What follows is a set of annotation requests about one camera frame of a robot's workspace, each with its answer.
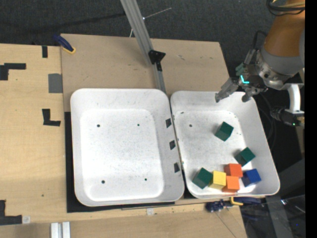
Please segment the green block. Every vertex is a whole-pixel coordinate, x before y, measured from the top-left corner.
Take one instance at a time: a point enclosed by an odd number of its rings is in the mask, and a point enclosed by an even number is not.
[[[212,179],[212,173],[204,168],[201,168],[199,172],[195,175],[192,182],[196,184],[199,188],[205,188],[210,180]]]
[[[233,127],[226,122],[223,122],[215,136],[220,138],[222,141],[226,141],[233,131]]]
[[[234,157],[241,166],[246,165],[248,162],[255,158],[254,153],[247,147]]]

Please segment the red block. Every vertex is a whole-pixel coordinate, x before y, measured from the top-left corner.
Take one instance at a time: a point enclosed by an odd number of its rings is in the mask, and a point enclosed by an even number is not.
[[[224,172],[227,174],[227,176],[239,177],[239,178],[243,177],[241,164],[230,163],[224,167]]]
[[[236,193],[240,189],[238,177],[227,176],[227,185],[222,189],[222,192]]]

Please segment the blue block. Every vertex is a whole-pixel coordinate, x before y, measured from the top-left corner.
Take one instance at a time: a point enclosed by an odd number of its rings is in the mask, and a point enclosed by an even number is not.
[[[243,172],[243,177],[241,178],[245,187],[254,185],[261,181],[261,177],[257,169],[251,169]]]

